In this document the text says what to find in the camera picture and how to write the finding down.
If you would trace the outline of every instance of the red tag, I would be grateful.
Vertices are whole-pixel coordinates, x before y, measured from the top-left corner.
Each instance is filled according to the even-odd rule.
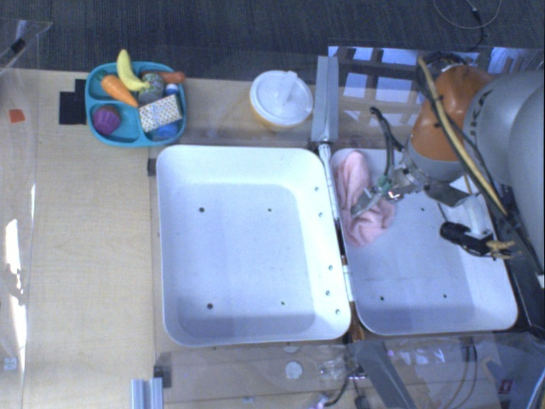
[[[509,394],[511,392],[511,387],[513,386],[513,379],[504,378],[502,384],[500,385],[498,394]]]
[[[9,109],[9,121],[11,124],[14,123],[20,123],[21,121],[25,121],[25,114],[20,109]]]

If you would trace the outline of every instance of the white lid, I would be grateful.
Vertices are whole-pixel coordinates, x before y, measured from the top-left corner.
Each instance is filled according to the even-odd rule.
[[[313,110],[313,95],[294,72],[260,74],[252,83],[250,101],[264,119],[280,126],[299,124]]]

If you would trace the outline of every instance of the white plastic tray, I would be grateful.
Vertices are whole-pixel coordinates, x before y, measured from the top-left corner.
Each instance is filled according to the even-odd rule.
[[[163,317],[186,346],[327,340],[350,322],[321,161],[173,146],[157,167]]]
[[[335,153],[332,167],[350,152]],[[361,152],[376,182],[386,152]],[[347,246],[357,310],[365,327],[385,336],[511,327],[518,309],[503,261],[471,256],[441,239],[444,219],[437,203],[424,193],[407,195],[396,206],[393,225],[383,236],[364,248]],[[463,208],[445,211],[450,221],[468,225]],[[486,222],[491,229],[490,219]]]

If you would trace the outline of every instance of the orange square sticker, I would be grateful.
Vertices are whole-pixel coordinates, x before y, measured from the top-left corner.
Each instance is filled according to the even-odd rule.
[[[25,121],[25,114],[20,109],[9,109],[9,121],[11,124]]]

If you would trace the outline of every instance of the patterned box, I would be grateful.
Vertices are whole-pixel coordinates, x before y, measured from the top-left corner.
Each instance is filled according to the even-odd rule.
[[[169,95],[161,100],[139,107],[138,111],[142,129],[146,133],[181,119],[180,104],[176,95]]]

